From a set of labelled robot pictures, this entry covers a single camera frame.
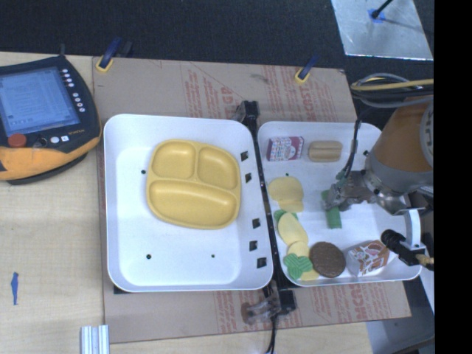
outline emergency stop button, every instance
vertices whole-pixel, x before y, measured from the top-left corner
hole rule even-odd
[[[8,145],[11,148],[22,148],[27,145],[27,138],[22,133],[14,133],[8,137]]]

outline chocolate cookie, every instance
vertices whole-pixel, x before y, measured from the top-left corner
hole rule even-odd
[[[335,278],[346,268],[344,254],[332,243],[320,241],[310,248],[313,268],[322,276]]]

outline wooden surface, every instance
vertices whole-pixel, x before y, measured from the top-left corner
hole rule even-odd
[[[0,66],[47,57],[0,52]],[[91,57],[67,58],[93,91]],[[0,308],[0,353],[79,353],[80,328],[104,323],[95,150],[53,178],[0,183]],[[110,353],[264,353],[269,341],[263,331],[112,344]],[[358,323],[279,330],[276,351],[372,349],[366,325]]]

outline white tray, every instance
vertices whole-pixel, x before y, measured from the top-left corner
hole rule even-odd
[[[105,124],[108,273],[124,291],[251,290],[274,270],[249,130],[225,119],[119,114]],[[206,142],[230,152],[240,166],[241,205],[223,229],[174,226],[149,209],[145,185],[153,149],[167,139]],[[241,153],[247,159],[241,161]],[[246,175],[251,175],[246,182]]]
[[[328,122],[267,122],[259,129],[258,143],[262,156],[265,183],[268,185],[273,179],[290,175],[300,180],[304,191],[304,211],[297,214],[299,222],[308,233],[308,245],[312,246],[319,241],[327,241],[338,246],[342,251],[367,240],[380,239],[382,232],[393,229],[403,236],[418,238],[420,235],[420,219],[417,211],[402,216],[391,216],[377,204],[354,204],[345,212],[341,212],[341,229],[330,229],[327,226],[325,211],[322,209],[323,190],[330,188],[335,181],[336,174],[346,164],[350,154],[353,139],[354,123]],[[355,156],[353,170],[364,169],[365,150],[371,151],[372,146],[380,135],[375,126],[363,123],[358,132],[358,149]],[[275,136],[303,136],[305,143],[302,157],[297,160],[270,162],[265,157],[268,141]],[[337,162],[312,162],[308,158],[308,147],[314,140],[338,140],[343,144],[341,159]],[[276,201],[269,198],[271,212],[274,214],[279,208]],[[413,233],[407,234],[407,227]],[[302,286],[337,285],[349,283],[384,282],[394,280],[410,280],[420,274],[421,266],[407,266],[390,253],[389,264],[368,276],[355,277],[347,268],[336,278],[320,276],[314,281],[293,281],[288,276],[283,257],[287,253],[287,246],[277,234],[282,269],[288,279]]]

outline cardboard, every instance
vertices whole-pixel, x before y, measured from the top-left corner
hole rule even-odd
[[[297,67],[117,58],[108,72],[94,70],[94,98],[103,122],[115,114],[158,114],[231,119],[244,100],[258,101],[260,124],[270,120],[354,122],[342,70],[312,69],[302,85]],[[110,342],[146,341],[269,330],[246,324],[241,307],[263,299],[258,291],[129,294],[110,281],[106,265],[105,169],[97,149],[105,323]],[[297,309],[279,328],[366,322],[411,316],[402,282],[295,288]]]

